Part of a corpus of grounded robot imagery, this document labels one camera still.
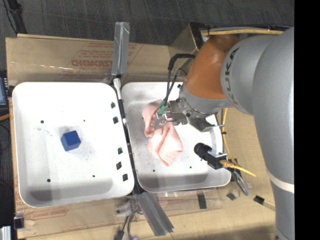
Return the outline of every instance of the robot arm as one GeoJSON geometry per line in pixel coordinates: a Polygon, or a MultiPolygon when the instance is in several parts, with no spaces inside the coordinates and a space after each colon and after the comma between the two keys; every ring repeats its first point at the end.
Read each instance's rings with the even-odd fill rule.
{"type": "Polygon", "coordinates": [[[153,127],[171,121],[210,131],[216,157],[221,133],[206,118],[228,107],[254,117],[275,199],[275,234],[294,240],[294,27],[242,40],[211,36],[197,53],[178,99],[156,115],[153,127]]]}

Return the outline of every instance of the cardboard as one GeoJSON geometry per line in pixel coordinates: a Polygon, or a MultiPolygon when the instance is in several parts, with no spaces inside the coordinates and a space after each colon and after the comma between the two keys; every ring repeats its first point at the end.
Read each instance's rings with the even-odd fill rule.
{"type": "MultiPolygon", "coordinates": [[[[11,86],[26,81],[110,80],[111,64],[108,62],[112,61],[111,41],[19,34],[17,38],[6,38],[6,52],[8,83],[11,86]]],[[[168,46],[131,43],[128,72],[121,80],[122,85],[167,81],[169,60],[168,46]]],[[[11,98],[9,112],[15,212],[17,218],[24,220],[24,227],[17,230],[18,239],[113,239],[124,222],[124,217],[119,216],[116,209],[128,201],[125,197],[44,208],[30,207],[21,200],[11,98]]],[[[174,239],[187,239],[186,235],[190,237],[188,239],[198,239],[212,236],[213,233],[225,237],[233,235],[233,232],[242,234],[246,230],[253,232],[253,236],[261,235],[264,229],[267,229],[263,231],[266,236],[272,233],[275,223],[274,200],[253,117],[229,109],[225,130],[234,157],[244,168],[257,174],[257,178],[243,175],[250,187],[250,195],[244,196],[232,182],[225,187],[202,189],[200,192],[205,196],[207,209],[200,209],[197,191],[159,195],[159,203],[174,225],[174,239]],[[230,200],[227,197],[229,193],[236,199],[230,200]],[[265,198],[267,205],[254,202],[256,195],[265,198]]],[[[139,238],[155,238],[143,215],[135,216],[131,230],[139,238]]],[[[156,239],[172,237],[167,235],[156,239]]]]}

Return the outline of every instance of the black pole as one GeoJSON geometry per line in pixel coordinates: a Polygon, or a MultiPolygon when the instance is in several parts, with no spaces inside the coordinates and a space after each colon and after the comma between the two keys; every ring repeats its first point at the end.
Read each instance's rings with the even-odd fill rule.
{"type": "Polygon", "coordinates": [[[17,0],[7,0],[9,5],[9,12],[13,17],[17,33],[27,34],[24,20],[22,18],[22,6],[17,0]]]}

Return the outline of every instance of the white stripe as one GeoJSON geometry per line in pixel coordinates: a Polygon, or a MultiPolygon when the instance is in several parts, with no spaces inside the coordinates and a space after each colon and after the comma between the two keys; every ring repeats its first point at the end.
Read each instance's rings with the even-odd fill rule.
{"type": "Polygon", "coordinates": [[[282,190],[295,193],[295,185],[291,183],[284,182],[275,176],[273,176],[268,169],[266,169],[266,173],[269,175],[270,180],[272,181],[273,184],[275,184],[277,187],[279,187],[282,190]]]}

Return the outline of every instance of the pink towel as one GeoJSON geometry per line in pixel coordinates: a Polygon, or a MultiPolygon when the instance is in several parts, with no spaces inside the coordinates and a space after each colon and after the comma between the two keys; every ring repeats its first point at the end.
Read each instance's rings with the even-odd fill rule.
{"type": "Polygon", "coordinates": [[[159,157],[166,166],[170,166],[183,151],[183,146],[172,122],[167,122],[160,129],[152,129],[151,124],[154,121],[160,102],[160,99],[150,102],[143,109],[144,134],[149,138],[148,150],[159,157]]]}

